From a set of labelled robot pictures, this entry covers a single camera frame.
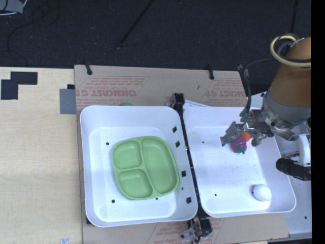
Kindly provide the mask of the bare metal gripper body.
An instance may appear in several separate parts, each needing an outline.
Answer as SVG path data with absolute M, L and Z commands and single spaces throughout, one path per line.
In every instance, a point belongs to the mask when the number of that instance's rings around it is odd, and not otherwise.
M 295 139 L 292 129 L 306 120 L 306 109 L 251 109 L 243 110 L 244 129 L 250 134 L 278 135 Z

